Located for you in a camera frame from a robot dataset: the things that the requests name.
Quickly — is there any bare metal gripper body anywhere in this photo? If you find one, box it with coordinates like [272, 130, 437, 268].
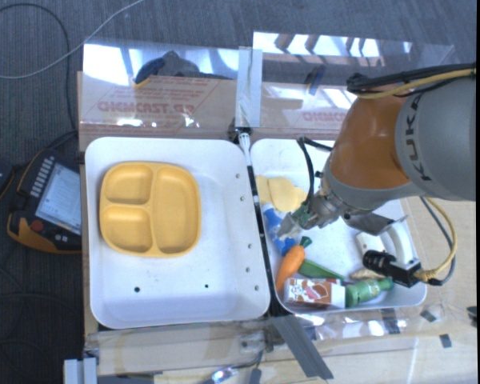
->
[302, 192, 350, 230]

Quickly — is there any blue and white bottle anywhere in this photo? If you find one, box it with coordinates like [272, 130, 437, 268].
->
[261, 202, 298, 257]

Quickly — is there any pale yellow toy bread slice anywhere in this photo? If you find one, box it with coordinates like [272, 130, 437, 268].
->
[266, 176, 309, 212]

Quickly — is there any orange toy carrot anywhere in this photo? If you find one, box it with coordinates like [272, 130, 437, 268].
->
[274, 235, 313, 294]

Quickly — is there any white plastic tray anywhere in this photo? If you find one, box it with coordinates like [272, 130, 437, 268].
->
[249, 138, 429, 316]
[84, 135, 272, 330]

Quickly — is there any small pale yellow toy slice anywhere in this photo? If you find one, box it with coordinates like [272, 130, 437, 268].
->
[254, 174, 271, 204]

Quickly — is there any green toy pea pod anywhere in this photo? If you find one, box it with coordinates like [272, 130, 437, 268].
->
[297, 258, 346, 282]

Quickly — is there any brown and white carton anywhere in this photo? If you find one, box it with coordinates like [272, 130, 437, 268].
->
[283, 277, 347, 310]

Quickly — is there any beige toy biscuit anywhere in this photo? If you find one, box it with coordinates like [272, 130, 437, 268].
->
[349, 267, 386, 282]

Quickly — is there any green bottle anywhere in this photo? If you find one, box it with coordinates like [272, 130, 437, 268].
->
[344, 276, 395, 309]

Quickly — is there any yellow divided plate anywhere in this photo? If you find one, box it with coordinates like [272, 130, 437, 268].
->
[98, 161, 202, 259]

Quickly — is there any brown cardboard board red print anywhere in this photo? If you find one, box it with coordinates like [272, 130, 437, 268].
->
[77, 70, 478, 377]

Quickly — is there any black cylinder on white bracket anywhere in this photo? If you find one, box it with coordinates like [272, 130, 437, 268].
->
[362, 218, 423, 288]

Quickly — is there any black block with thin wires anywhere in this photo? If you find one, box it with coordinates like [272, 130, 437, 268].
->
[227, 123, 254, 139]

